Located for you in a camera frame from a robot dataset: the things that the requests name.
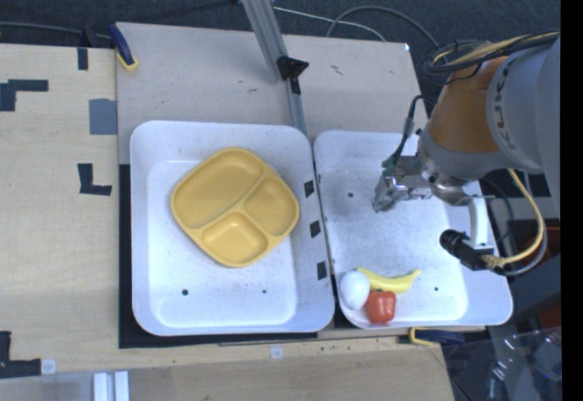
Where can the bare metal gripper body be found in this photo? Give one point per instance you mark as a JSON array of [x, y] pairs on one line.
[[419, 180]]

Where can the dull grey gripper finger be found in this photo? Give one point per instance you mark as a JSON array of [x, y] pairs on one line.
[[381, 198], [400, 196]]

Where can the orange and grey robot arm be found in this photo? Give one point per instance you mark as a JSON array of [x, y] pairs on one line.
[[496, 116]]

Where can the white plastic tray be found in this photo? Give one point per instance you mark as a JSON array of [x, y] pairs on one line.
[[401, 244], [218, 299]]

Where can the yellow banana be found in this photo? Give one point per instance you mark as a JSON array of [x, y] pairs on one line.
[[391, 282]]

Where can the white egg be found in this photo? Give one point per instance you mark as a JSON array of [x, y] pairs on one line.
[[354, 290]]

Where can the red bell pepper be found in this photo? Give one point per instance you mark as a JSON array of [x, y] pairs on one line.
[[380, 307]]

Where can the yellow divided plate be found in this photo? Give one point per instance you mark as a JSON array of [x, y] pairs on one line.
[[228, 203]]

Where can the black cylinder on white bracket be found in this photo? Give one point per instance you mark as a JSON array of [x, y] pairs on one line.
[[469, 249]]

